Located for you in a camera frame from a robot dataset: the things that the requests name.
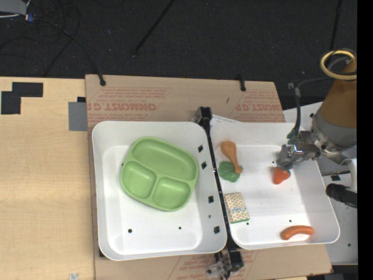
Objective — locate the brown cardboard board red print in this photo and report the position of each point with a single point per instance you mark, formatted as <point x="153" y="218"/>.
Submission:
<point x="180" y="104"/>

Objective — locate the black cylinder on white bracket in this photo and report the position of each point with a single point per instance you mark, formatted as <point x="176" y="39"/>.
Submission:
<point x="341" y="193"/>

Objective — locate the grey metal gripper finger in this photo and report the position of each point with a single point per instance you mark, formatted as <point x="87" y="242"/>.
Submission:
<point x="290" y="166"/>
<point x="281" y="164"/>

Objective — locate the orange toy carrot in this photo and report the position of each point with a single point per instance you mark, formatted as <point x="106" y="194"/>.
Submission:
<point x="279" y="177"/>

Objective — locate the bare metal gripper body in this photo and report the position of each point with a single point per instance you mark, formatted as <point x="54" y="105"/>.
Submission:
<point x="306" y="150"/>

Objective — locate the white plastic tray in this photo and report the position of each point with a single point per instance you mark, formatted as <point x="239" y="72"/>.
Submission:
<point x="151" y="232"/>
<point x="268" y="209"/>

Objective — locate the green divided plate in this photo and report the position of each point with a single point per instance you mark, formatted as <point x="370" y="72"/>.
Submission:
<point x="158" y="172"/>

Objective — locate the orange toy chicken drumstick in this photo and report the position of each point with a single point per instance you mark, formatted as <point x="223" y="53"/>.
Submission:
<point x="229" y="152"/>

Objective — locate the orange toy sausage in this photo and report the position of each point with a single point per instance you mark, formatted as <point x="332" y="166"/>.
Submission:
<point x="295" y="232"/>

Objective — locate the green toy lettuce leaf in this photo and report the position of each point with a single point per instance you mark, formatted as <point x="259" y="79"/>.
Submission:
<point x="228" y="174"/>

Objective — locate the patterned yellow and white packet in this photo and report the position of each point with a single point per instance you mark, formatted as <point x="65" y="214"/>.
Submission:
<point x="236" y="208"/>

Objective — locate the thin black rod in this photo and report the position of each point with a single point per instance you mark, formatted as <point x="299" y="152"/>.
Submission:
<point x="217" y="179"/>

